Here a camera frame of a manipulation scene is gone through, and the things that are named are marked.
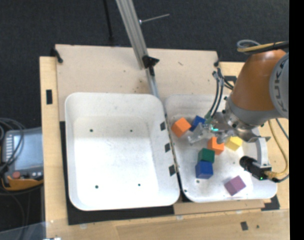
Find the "red button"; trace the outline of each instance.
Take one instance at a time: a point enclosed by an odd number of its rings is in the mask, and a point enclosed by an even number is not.
[[[15,172],[13,172],[12,176],[13,176],[13,179],[17,180],[21,177],[21,173],[19,171],[15,171]]]

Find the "green cube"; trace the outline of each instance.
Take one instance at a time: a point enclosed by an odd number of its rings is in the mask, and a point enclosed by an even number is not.
[[[202,148],[198,153],[197,161],[208,161],[214,163],[215,151],[207,148]]]

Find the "yellow cable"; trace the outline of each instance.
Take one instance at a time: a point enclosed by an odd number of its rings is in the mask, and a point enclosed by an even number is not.
[[[253,52],[253,51],[256,51],[256,50],[259,50],[259,49],[262,49],[262,48],[271,47],[273,45],[278,45],[278,44],[281,44],[281,43],[284,43],[284,42],[283,41],[282,42],[275,42],[275,43],[271,42],[271,43],[267,43],[267,44],[255,45],[255,46],[246,47],[246,48],[237,48],[237,51],[241,52],[241,53]]]
[[[275,142],[276,142],[278,148],[280,149],[280,151],[281,151],[281,153],[282,153],[282,155],[283,155],[283,157],[284,157],[284,160],[285,160],[285,169],[284,169],[283,171],[281,171],[281,172],[265,171],[265,174],[268,176],[268,178],[269,178],[269,179],[272,179],[272,178],[280,177],[280,176],[283,176],[284,174],[286,174],[287,171],[288,171],[288,166],[289,166],[289,164],[288,164],[287,156],[286,156],[286,154],[285,154],[283,148],[281,147],[281,144],[279,143],[279,141],[278,141],[278,139],[277,139],[277,137],[276,137],[276,134],[275,134],[274,129],[273,129],[273,127],[272,127],[272,122],[271,122],[271,120],[268,121],[268,124],[269,124],[269,126],[270,126],[270,129],[271,129],[272,135],[273,135],[273,137],[274,137],[274,139],[275,139]]]

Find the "yellow cube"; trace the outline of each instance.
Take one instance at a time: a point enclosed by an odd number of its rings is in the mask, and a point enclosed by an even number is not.
[[[231,150],[236,151],[240,146],[242,146],[242,139],[239,137],[229,137],[225,143],[225,146]]]

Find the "wooden table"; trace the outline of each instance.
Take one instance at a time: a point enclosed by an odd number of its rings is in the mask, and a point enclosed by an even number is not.
[[[64,98],[68,93],[79,89],[84,92],[111,92],[115,86],[118,87],[115,92],[148,93],[148,85],[144,72],[137,69],[131,48],[57,45],[56,49],[64,60],[63,64],[58,64],[55,57],[40,57],[45,215],[48,238],[215,240],[261,239],[268,236],[274,240],[289,239],[288,180],[278,184],[277,197],[280,209],[261,211],[261,208],[271,202],[270,199],[201,204],[178,201],[174,205],[175,215],[171,216],[68,225],[59,127],[59,122],[64,120]],[[212,64],[216,58],[215,52],[149,49],[149,54],[161,59],[155,69],[162,101],[173,92],[214,93],[211,72],[214,69]],[[226,76],[237,76],[242,65],[241,62],[220,64]],[[100,84],[95,84],[97,83],[95,74],[99,74],[103,79]],[[131,76],[128,83],[124,83],[125,74]],[[86,82],[85,89],[84,84],[79,84],[82,81]],[[47,100],[49,90],[52,92],[52,102]],[[288,120],[280,121],[288,132]],[[288,154],[288,142],[276,123],[275,130]],[[260,132],[262,136],[271,136],[268,124],[262,127]],[[274,139],[271,139],[267,146],[273,170],[283,170],[285,164]],[[242,228],[244,224],[247,225],[248,230]]]

